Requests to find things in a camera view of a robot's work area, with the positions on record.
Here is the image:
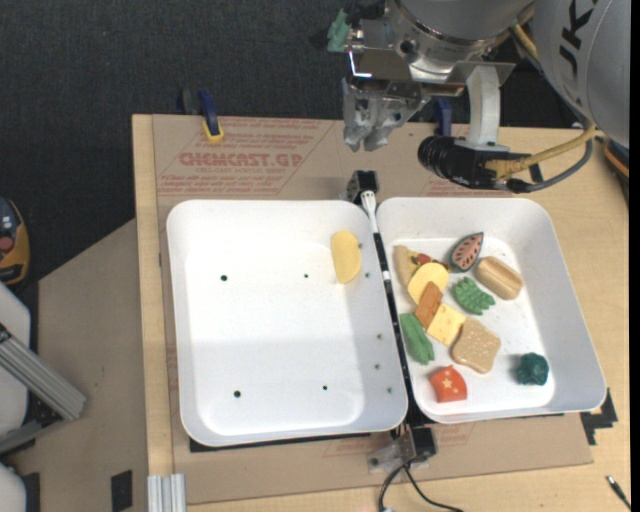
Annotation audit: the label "brown cardboard board, red print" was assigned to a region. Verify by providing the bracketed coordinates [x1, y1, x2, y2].
[151, 113, 596, 506]

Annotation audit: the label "green toy bean pods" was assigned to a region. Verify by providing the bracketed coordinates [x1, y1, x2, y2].
[399, 312, 436, 366]

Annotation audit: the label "green toy leaf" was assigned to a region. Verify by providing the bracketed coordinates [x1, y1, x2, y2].
[452, 276, 497, 317]

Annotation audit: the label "brown toy bread slice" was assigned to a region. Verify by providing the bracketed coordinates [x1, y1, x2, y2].
[451, 317, 502, 375]

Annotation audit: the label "white plastic tray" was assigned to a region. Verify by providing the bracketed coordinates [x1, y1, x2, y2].
[165, 198, 410, 448]
[374, 196, 608, 425]

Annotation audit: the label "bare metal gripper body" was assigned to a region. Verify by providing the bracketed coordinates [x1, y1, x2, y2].
[342, 18, 517, 125]

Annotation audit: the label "tan toy bread bun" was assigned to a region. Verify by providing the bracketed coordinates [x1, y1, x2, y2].
[474, 256, 525, 301]

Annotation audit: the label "orange toy biscuit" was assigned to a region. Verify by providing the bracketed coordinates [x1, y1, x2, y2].
[414, 281, 444, 330]

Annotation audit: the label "toy pizza slice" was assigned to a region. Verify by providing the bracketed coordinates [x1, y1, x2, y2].
[393, 244, 454, 289]

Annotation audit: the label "yellow round toy slice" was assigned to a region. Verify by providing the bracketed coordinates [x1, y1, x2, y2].
[406, 261, 450, 306]

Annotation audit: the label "black cylinder on white bracket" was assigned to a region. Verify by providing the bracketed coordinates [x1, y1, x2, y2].
[417, 64, 532, 191]

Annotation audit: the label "toy watermelon slice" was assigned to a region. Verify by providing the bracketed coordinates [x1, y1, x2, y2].
[449, 231, 485, 274]

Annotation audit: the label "yellow toy cheese slice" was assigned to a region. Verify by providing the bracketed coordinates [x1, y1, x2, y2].
[425, 302, 467, 348]

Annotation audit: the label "dark green toy broccoli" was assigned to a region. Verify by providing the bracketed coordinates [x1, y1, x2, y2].
[514, 352, 550, 387]

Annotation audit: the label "red toy slice, yellow stars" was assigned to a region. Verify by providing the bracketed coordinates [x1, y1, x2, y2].
[428, 364, 469, 404]

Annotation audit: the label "yellow half-round toy slice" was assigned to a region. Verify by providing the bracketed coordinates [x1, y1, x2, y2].
[330, 229, 363, 285]

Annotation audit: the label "thin black and white rod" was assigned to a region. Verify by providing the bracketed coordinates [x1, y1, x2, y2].
[360, 190, 416, 427]

